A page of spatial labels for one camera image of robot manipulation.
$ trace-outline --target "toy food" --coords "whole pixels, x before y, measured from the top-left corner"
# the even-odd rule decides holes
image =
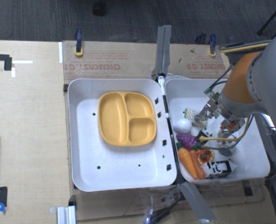
[[[173,125],[176,132],[188,133],[192,129],[192,122],[189,119],[179,119]]]
[[[187,133],[178,133],[176,135],[177,141],[181,142],[182,146],[187,150],[192,150],[193,146],[195,149],[198,147],[198,142],[195,140],[195,136]]]
[[[197,157],[200,164],[213,161],[214,152],[208,148],[197,149]]]
[[[176,143],[178,148],[178,157],[181,163],[184,165],[186,170],[193,176],[193,178],[197,179],[197,172],[195,170],[195,166],[193,163],[193,160],[191,158],[191,155],[188,150],[186,150],[184,147],[182,147],[181,142]]]
[[[191,155],[191,158],[193,160],[193,163],[194,163],[194,167],[195,167],[195,170],[197,172],[197,176],[199,179],[205,179],[206,177],[206,174],[205,174],[205,171],[202,169],[199,161],[198,161],[198,156],[197,156],[197,152],[195,150],[191,150],[190,151],[190,155]]]

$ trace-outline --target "gray carpet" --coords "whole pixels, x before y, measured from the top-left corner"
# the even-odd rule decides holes
[[[98,0],[0,0],[0,40],[74,40],[156,43],[157,27],[172,26],[171,43],[194,43],[201,33],[217,44],[270,39],[276,0],[107,0],[106,15],[93,15]]]

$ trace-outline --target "purple grapes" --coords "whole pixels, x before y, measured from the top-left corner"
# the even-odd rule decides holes
[[[187,150],[192,150],[193,146],[198,144],[195,140],[195,136],[187,133],[178,133],[176,135],[177,141],[181,142],[181,145],[186,148]]]

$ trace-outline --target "white tray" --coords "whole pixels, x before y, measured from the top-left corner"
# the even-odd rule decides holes
[[[215,80],[203,80],[203,79],[173,79],[166,82],[165,91],[168,101],[169,113],[171,118],[171,124],[178,119],[184,117],[183,111],[185,108],[191,108],[197,111],[201,111],[209,98],[203,93]],[[215,91],[222,90],[224,85],[220,84],[215,87]],[[191,134],[196,136],[201,128],[193,127]],[[217,147],[217,141],[211,140],[207,142],[207,145]],[[228,157],[222,156],[218,151],[214,151],[214,161],[229,160]],[[249,127],[246,135],[235,147],[233,156],[230,157],[230,161],[237,165],[237,168],[225,178],[215,179],[197,179],[195,180],[180,163],[180,171],[183,177],[189,182],[195,183],[208,183],[215,181],[233,181],[241,179],[251,178],[263,178],[269,174],[270,165],[267,158],[263,142],[260,138],[259,131],[253,119],[251,126]]]
[[[118,147],[104,142],[99,133],[98,103],[110,91],[138,92],[152,101],[157,133],[151,143]],[[175,181],[175,160],[158,83],[150,79],[77,79],[68,87],[68,102],[72,178],[80,190],[161,187]]]

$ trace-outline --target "white egg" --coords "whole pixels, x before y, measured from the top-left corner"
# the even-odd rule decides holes
[[[189,119],[179,119],[175,122],[173,128],[178,133],[188,133],[191,131],[192,122]]]

